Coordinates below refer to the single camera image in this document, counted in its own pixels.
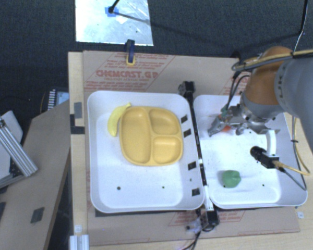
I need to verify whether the black cylinder on white bracket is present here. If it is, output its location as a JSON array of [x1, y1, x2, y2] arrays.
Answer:
[[250, 129, 281, 170]]

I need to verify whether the yellow divided plate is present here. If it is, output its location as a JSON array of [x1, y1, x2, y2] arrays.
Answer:
[[118, 106, 184, 167]]

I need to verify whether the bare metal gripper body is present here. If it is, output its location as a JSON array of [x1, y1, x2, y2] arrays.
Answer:
[[218, 105, 267, 134]]

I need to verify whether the brown cardboard board red print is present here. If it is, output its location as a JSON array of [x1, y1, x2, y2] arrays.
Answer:
[[82, 50, 302, 247]]

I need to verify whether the yellow banana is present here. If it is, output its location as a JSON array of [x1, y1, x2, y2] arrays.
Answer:
[[107, 102, 133, 138]]

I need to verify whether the white plastic tray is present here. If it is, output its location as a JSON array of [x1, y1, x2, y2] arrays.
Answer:
[[87, 90, 206, 214], [192, 94, 309, 210]]

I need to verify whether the green round toy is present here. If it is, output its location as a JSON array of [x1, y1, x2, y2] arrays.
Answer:
[[218, 169, 242, 190]]

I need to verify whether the thin black and white rod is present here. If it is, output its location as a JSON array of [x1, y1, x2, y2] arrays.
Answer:
[[184, 92, 215, 211]]

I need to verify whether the black block with thin wires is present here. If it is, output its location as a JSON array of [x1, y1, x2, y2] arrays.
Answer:
[[200, 209, 220, 231], [178, 81, 197, 97]]

